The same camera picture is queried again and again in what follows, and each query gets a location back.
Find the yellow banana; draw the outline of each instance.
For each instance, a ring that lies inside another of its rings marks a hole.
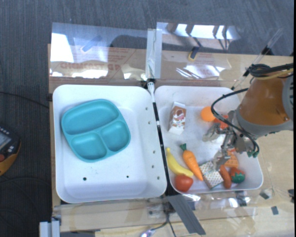
[[[171,154],[170,152],[170,148],[166,148],[167,151],[167,162],[168,162],[168,166],[171,169],[171,171],[173,173],[175,173],[176,175],[186,175],[188,177],[192,177],[193,176],[193,172],[190,171],[187,168],[182,167],[177,160],[174,158],[173,154]]]

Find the teal plate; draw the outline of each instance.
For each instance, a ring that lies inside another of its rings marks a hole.
[[[128,125],[115,104],[106,99],[89,101],[66,111],[61,119],[65,138],[85,162],[113,156],[130,142]]]

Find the gray carpet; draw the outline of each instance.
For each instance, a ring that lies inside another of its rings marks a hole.
[[[241,42],[230,53],[259,54],[281,28],[272,53],[294,51],[294,0],[0,0],[0,121],[22,138],[16,162],[0,177],[0,237],[38,236],[39,222],[51,217],[52,23],[146,30],[166,20],[236,26]]]

